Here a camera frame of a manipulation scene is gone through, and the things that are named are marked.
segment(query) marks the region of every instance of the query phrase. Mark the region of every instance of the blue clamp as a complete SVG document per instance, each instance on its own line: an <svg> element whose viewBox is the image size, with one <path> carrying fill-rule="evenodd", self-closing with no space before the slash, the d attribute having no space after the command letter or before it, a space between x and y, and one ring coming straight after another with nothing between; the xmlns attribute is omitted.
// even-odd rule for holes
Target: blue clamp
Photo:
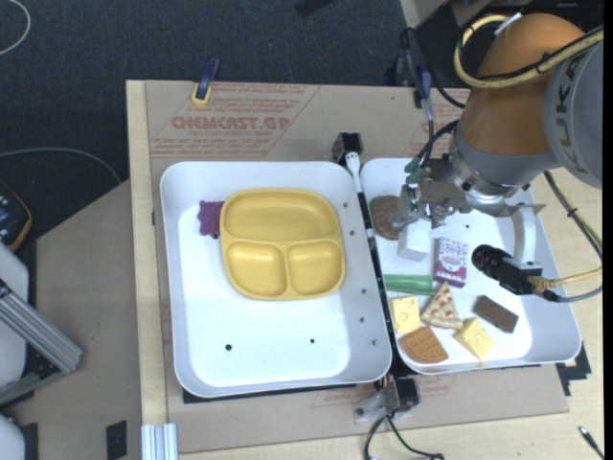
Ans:
<svg viewBox="0 0 613 460"><path fill-rule="evenodd" d="M217 78L217 72L219 71L219 58L211 57L207 58L207 64L202 72L202 78L200 83L197 83L193 87L192 92L192 104L198 107L204 107L211 97L211 81Z"/></svg>

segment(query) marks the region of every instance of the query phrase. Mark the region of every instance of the yellow plate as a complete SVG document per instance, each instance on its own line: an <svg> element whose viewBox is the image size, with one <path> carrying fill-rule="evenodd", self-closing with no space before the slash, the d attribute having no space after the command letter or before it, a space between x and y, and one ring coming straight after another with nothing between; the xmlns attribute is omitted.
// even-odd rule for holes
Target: yellow plate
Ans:
<svg viewBox="0 0 613 460"><path fill-rule="evenodd" d="M219 228L226 273L246 296L315 298L336 291L345 277L338 217L311 191L235 193L223 203Z"/></svg>

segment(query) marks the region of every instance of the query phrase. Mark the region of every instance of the black floor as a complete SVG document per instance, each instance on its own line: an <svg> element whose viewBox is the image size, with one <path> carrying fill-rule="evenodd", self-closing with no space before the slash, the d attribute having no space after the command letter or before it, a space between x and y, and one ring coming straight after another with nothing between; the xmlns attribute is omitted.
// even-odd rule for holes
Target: black floor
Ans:
<svg viewBox="0 0 613 460"><path fill-rule="evenodd" d="M398 0L18 0L32 27L0 55L0 179L32 211L24 246L128 177L125 81L197 80L207 55L219 80L385 84L404 19ZM603 0L536 0L585 30ZM0 0L0 50L26 25ZM459 28L442 7L418 28L443 85L459 85Z"/></svg>

